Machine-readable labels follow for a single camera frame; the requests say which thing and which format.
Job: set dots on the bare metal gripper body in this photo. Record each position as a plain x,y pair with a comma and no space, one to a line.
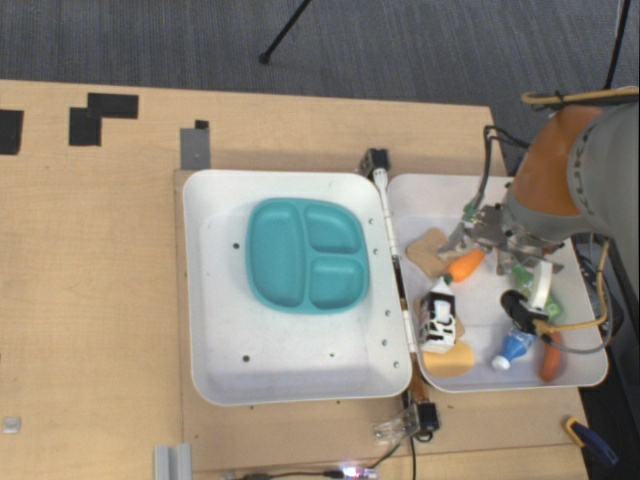
487,228

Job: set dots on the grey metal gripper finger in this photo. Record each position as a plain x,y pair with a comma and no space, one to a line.
456,243
506,263

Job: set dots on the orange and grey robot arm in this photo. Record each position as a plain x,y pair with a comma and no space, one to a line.
565,168

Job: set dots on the orange carrot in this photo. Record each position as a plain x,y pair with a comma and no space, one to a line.
465,264

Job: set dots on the green plastic bottle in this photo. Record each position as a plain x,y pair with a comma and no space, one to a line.
524,280

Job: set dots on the tan bread slice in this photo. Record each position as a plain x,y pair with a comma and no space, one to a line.
425,255

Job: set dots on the white plastic tray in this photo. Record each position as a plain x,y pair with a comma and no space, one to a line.
280,358
482,308

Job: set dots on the thin black and white rod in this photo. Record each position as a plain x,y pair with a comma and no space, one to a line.
390,223

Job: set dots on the black and white carton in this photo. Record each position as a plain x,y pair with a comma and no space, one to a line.
440,318

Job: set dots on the blue and white bottle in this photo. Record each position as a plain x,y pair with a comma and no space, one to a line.
512,348

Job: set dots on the orange sausage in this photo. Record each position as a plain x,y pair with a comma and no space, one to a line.
550,360

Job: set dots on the yellow biscuit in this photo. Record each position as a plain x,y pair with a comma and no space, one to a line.
452,363

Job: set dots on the teal divided plate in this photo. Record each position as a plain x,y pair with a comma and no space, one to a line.
280,258

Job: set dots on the black tripod leg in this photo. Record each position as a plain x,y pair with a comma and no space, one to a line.
295,18
620,28

